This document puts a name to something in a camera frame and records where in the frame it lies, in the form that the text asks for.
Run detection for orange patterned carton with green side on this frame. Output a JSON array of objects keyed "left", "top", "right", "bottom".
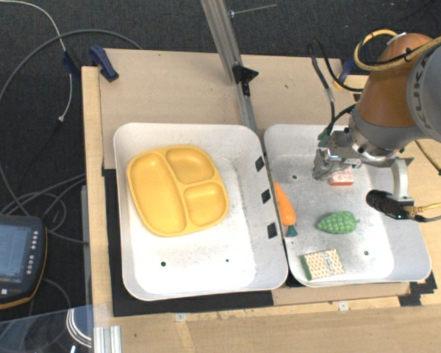
[{"left": 298, "top": 249, "right": 345, "bottom": 282}]

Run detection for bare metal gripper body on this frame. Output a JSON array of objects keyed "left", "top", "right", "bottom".
[{"left": 322, "top": 129, "right": 401, "bottom": 169}]

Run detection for small orange and white carton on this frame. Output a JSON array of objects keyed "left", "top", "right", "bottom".
[{"left": 329, "top": 166, "right": 355, "bottom": 187}]

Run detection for white plastic tray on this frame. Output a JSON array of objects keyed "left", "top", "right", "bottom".
[
  {"left": 112, "top": 122, "right": 290, "bottom": 302},
  {"left": 263, "top": 124, "right": 433, "bottom": 288}
]

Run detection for orange carrot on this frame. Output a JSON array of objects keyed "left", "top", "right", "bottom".
[{"left": 272, "top": 180, "right": 299, "bottom": 239}]

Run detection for yellow divided plate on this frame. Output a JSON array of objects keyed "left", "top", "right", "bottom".
[{"left": 126, "top": 144, "right": 231, "bottom": 238}]

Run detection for brown cardboard board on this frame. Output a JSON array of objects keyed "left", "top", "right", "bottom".
[{"left": 98, "top": 48, "right": 441, "bottom": 307}]

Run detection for green grapes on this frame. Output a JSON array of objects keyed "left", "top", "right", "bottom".
[{"left": 315, "top": 210, "right": 362, "bottom": 235}]

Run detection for black cylinder on white bracket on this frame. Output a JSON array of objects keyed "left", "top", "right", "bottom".
[{"left": 365, "top": 156, "right": 416, "bottom": 221}]

